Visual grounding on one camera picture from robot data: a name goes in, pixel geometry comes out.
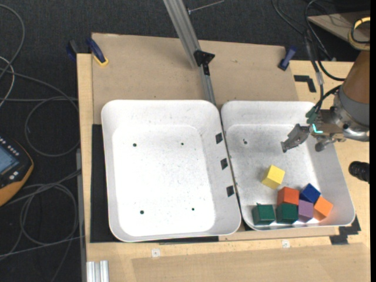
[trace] cube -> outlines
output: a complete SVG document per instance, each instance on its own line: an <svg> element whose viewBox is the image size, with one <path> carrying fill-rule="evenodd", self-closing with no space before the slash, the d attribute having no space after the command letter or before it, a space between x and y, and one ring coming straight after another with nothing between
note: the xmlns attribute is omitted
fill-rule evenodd
<svg viewBox="0 0 376 282"><path fill-rule="evenodd" d="M264 177L262 179L262 184L276 189L282 184L284 177L284 170L278 168L275 165L270 165L269 168L265 171Z"/></svg>
<svg viewBox="0 0 376 282"><path fill-rule="evenodd" d="M290 187L283 187L278 191L277 195L277 206L279 206L282 203L288 203L288 204L299 204L299 190L290 188Z"/></svg>
<svg viewBox="0 0 376 282"><path fill-rule="evenodd" d="M311 184L306 185L301 192L299 199L305 200L306 202L310 202L314 204L319 196L321 195L320 191L318 191L314 186Z"/></svg>
<svg viewBox="0 0 376 282"><path fill-rule="evenodd" d="M274 208L271 204L257 204L252 209L252 216L255 225L268 225L276 220Z"/></svg>
<svg viewBox="0 0 376 282"><path fill-rule="evenodd" d="M282 203L276 210L277 223L293 224L298 220L298 206Z"/></svg>
<svg viewBox="0 0 376 282"><path fill-rule="evenodd" d="M313 218L313 204L305 200L299 200L298 205L298 219L306 223Z"/></svg>
<svg viewBox="0 0 376 282"><path fill-rule="evenodd" d="M333 209L333 204L320 196L314 205L313 217L317 220L323 220L329 215L331 209Z"/></svg>

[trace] green cube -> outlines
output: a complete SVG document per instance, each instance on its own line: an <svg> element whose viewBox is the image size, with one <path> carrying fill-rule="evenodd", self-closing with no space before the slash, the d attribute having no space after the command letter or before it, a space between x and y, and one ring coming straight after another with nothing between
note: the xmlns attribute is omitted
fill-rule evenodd
<svg viewBox="0 0 376 282"><path fill-rule="evenodd" d="M274 208L271 204L257 204L252 209L252 216L255 225L267 225L276 220Z"/></svg>
<svg viewBox="0 0 376 282"><path fill-rule="evenodd" d="M293 224L298 220L298 206L295 204L282 203L276 213L277 223Z"/></svg>

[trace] screen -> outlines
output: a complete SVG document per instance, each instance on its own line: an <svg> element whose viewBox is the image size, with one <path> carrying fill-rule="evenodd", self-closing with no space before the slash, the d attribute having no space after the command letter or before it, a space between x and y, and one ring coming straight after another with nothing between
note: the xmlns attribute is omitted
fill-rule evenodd
<svg viewBox="0 0 376 282"><path fill-rule="evenodd" d="M18 164L17 159L0 146L0 173L16 164Z"/></svg>

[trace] white tray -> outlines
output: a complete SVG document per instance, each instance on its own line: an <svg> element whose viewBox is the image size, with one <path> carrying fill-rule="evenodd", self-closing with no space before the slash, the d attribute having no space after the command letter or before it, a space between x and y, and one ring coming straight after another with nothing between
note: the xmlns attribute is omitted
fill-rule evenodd
<svg viewBox="0 0 376 282"><path fill-rule="evenodd" d="M238 229L240 209L214 105L113 100L102 109L102 129L109 225L119 240L218 236Z"/></svg>
<svg viewBox="0 0 376 282"><path fill-rule="evenodd" d="M333 145L316 152L316 140L309 136L301 145L283 153L281 142L296 123L307 125L305 114L310 102L231 101L223 105L221 116L234 179L244 221L255 230L312 226L346 226L353 222L355 210ZM273 190L261 183L271 165L285 170L281 186ZM316 187L333 209L318 222L254 225L251 210L257 204L272 204L283 186L302 189L307 183Z"/></svg>

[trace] purple cube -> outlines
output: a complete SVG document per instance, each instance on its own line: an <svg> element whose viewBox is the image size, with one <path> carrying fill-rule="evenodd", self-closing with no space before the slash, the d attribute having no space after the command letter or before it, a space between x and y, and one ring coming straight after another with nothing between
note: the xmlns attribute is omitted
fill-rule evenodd
<svg viewBox="0 0 376 282"><path fill-rule="evenodd" d="M321 195L320 191L318 191L311 184L308 184L300 192L299 199L305 200L306 202L310 202L314 204L320 195Z"/></svg>
<svg viewBox="0 0 376 282"><path fill-rule="evenodd" d="M305 200L299 200L298 205L299 221L306 223L313 218L313 204Z"/></svg>

